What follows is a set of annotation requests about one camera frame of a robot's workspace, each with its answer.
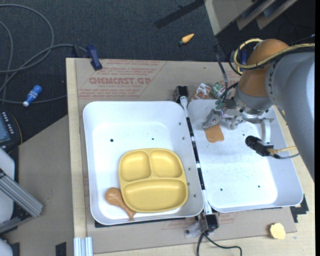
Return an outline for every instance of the white tray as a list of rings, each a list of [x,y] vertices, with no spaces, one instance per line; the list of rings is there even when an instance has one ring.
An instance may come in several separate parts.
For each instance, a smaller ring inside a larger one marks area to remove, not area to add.
[[[276,208],[298,205],[303,191],[292,159],[260,156],[249,148],[245,139],[262,138],[260,124],[244,122],[234,130],[221,121],[223,141],[210,143],[202,129],[216,100],[193,100],[188,112],[210,206],[218,212]],[[275,149],[286,148],[286,142],[273,108],[261,118],[270,123],[271,142]],[[281,156],[289,156],[287,151]]]
[[[103,225],[185,218],[198,215],[204,205],[193,146],[183,108],[172,101],[95,101],[83,110],[88,162],[90,209]],[[136,213],[132,220],[109,204],[105,192],[120,188],[118,165],[131,150],[163,148],[175,152],[188,182],[186,203],[174,210]]]

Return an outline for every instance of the blue clip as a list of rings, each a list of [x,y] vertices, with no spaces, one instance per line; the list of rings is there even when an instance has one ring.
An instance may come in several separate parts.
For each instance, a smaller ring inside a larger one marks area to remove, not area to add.
[[[94,68],[94,70],[95,71],[101,70],[102,69],[102,65],[101,65],[101,63],[99,61],[99,58],[98,58],[97,48],[92,44],[88,44],[86,46],[86,53],[92,59],[91,65]]]

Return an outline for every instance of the yellow plate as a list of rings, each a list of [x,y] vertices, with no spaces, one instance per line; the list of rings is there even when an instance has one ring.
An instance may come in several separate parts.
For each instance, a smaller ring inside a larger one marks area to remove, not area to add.
[[[188,199],[183,165],[168,149],[144,148],[125,153],[119,162],[119,181],[124,202],[136,212],[169,211]]]

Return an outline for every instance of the blue marker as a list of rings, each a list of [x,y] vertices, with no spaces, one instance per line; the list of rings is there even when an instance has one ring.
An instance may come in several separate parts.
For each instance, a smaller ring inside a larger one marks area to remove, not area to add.
[[[26,97],[26,101],[23,102],[23,105],[25,107],[28,107],[30,102],[33,102],[41,92],[42,92],[42,87],[38,84],[35,85],[33,89],[28,93]]]

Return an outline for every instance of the screen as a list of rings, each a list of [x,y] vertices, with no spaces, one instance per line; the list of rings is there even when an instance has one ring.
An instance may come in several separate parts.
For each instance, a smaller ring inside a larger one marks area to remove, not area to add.
[[[2,118],[0,118],[0,143],[6,142],[9,140],[10,140],[10,136],[9,136],[8,130],[6,129],[4,121],[2,120]]]

